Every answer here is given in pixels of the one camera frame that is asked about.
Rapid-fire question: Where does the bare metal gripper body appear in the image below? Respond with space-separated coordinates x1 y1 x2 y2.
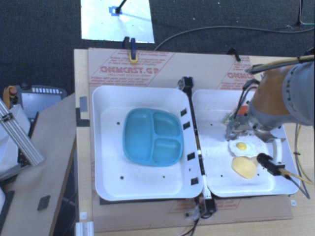
231 115 286 144

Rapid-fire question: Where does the white and yellow fried egg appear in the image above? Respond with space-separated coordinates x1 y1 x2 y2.
228 139 257 158

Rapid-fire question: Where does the white plastic tray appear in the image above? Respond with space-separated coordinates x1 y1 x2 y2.
192 89 301 198
92 85 204 202

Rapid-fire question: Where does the thin black and white rod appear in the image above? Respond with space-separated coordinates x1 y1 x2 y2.
184 87 213 202

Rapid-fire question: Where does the pale yellow oval chip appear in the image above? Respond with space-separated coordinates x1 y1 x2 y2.
231 156 257 180

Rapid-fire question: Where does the blue divided plate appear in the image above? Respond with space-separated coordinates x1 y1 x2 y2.
122 107 184 168

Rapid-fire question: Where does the brown cardboard board, red print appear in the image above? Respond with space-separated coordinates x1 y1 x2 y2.
87 47 294 233

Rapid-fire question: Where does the black block with thin wires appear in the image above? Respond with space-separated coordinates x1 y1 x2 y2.
196 197 218 219
177 76 195 92

